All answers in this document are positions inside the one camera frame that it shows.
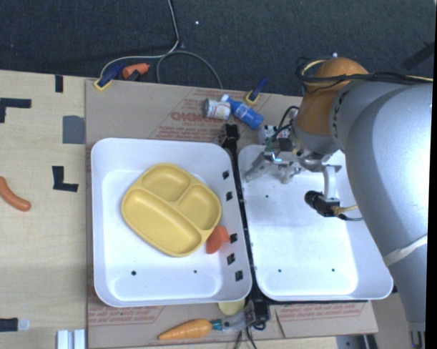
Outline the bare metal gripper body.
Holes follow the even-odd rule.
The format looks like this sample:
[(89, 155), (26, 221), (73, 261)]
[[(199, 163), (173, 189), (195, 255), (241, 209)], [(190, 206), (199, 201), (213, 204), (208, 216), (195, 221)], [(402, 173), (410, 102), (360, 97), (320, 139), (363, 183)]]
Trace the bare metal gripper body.
[(275, 138), (265, 141), (264, 158), (271, 164), (291, 170), (321, 171), (323, 163), (333, 154), (328, 138), (303, 140), (299, 137)]

